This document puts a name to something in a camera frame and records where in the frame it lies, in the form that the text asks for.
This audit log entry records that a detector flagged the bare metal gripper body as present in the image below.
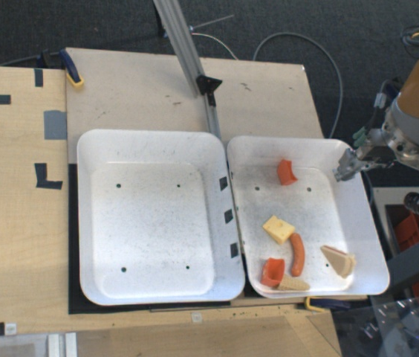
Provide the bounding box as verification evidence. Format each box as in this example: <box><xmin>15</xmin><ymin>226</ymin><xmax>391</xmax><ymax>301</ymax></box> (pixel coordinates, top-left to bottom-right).
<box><xmin>355</xmin><ymin>120</ymin><xmax>419</xmax><ymax>172</ymax></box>

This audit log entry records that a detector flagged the white plastic tray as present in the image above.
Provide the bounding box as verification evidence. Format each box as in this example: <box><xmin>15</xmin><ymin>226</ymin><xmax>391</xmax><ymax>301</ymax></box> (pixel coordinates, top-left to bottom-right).
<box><xmin>76</xmin><ymin>128</ymin><xmax>247</xmax><ymax>307</ymax></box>
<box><xmin>226</xmin><ymin>135</ymin><xmax>392</xmax><ymax>300</ymax></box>

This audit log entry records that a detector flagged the red curved toy piece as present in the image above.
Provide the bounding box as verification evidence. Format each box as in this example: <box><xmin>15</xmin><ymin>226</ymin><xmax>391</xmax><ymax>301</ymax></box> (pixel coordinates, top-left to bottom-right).
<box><xmin>276</xmin><ymin>158</ymin><xmax>299</xmax><ymax>187</ymax></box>

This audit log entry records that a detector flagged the beige sandwich wedge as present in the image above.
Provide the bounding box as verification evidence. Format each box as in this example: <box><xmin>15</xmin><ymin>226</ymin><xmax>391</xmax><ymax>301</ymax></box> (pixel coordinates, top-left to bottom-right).
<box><xmin>319</xmin><ymin>244</ymin><xmax>357</xmax><ymax>280</ymax></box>

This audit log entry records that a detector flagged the yellow cheese wedge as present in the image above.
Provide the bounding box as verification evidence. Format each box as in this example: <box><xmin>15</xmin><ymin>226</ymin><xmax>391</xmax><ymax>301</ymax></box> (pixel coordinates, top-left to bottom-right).
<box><xmin>262</xmin><ymin>214</ymin><xmax>296</xmax><ymax>246</ymax></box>

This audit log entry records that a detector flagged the orange toy sausage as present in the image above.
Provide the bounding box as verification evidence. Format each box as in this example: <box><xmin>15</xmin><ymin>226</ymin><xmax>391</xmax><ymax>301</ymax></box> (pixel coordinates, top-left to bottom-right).
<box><xmin>288</xmin><ymin>232</ymin><xmax>306</xmax><ymax>278</ymax></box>

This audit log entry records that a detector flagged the red toy cup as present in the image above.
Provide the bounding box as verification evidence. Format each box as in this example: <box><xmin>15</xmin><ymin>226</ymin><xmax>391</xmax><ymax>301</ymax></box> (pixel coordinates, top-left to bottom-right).
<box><xmin>260</xmin><ymin>257</ymin><xmax>286</xmax><ymax>289</ymax></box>

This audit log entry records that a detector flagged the tan waffle cone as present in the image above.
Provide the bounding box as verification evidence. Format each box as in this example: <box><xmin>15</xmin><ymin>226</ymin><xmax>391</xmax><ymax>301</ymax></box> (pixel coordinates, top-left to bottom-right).
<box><xmin>276</xmin><ymin>273</ymin><xmax>311</xmax><ymax>292</ymax></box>

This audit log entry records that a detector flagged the pale wood board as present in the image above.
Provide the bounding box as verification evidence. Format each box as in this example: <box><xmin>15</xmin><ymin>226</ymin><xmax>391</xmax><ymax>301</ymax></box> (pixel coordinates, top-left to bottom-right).
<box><xmin>65</xmin><ymin>47</ymin><xmax>368</xmax><ymax>309</ymax></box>

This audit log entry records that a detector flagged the black cylinder on white bracket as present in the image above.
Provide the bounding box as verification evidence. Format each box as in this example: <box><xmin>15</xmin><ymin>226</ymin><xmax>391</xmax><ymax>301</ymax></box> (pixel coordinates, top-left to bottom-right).
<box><xmin>403</xmin><ymin>190</ymin><xmax>419</xmax><ymax>219</ymax></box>

